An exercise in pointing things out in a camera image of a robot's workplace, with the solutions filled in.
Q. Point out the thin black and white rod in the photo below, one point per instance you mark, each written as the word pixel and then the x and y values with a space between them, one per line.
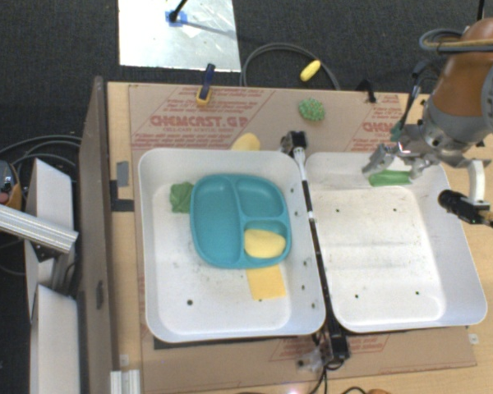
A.
pixel 312 216

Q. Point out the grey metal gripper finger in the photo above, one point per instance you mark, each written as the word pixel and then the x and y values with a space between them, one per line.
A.
pixel 380 158
pixel 419 168

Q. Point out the white plastic tray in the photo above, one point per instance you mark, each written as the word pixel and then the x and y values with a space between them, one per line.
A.
pixel 213 302
pixel 386 253

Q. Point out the green dotted round toy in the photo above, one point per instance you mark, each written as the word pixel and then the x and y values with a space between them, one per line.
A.
pixel 311 110

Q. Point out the teal divided plate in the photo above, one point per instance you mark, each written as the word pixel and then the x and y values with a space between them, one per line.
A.
pixel 217 220

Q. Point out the green toy bean pod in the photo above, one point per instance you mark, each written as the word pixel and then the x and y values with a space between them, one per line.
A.
pixel 388 178

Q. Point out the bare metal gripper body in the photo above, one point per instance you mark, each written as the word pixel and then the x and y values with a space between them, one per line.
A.
pixel 417 144

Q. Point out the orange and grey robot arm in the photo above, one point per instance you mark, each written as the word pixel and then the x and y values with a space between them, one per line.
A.
pixel 460 88

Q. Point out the yellow cheese slice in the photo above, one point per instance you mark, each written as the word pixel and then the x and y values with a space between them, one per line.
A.
pixel 267 283

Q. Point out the yellow toy potato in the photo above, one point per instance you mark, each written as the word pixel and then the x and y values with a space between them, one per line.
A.
pixel 265 244

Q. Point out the black cylinder on white bracket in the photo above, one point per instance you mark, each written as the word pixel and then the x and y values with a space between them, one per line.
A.
pixel 460 205

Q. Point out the yellow toy chip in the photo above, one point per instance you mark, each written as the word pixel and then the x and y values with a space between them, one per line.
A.
pixel 246 143

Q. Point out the brown cardboard board red print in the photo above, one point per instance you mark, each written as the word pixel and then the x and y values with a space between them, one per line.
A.
pixel 230 113

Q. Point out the green lettuce leaf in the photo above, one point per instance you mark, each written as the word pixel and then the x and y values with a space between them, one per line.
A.
pixel 181 197

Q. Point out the yellow toy corn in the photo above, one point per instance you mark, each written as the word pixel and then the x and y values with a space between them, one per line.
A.
pixel 310 70

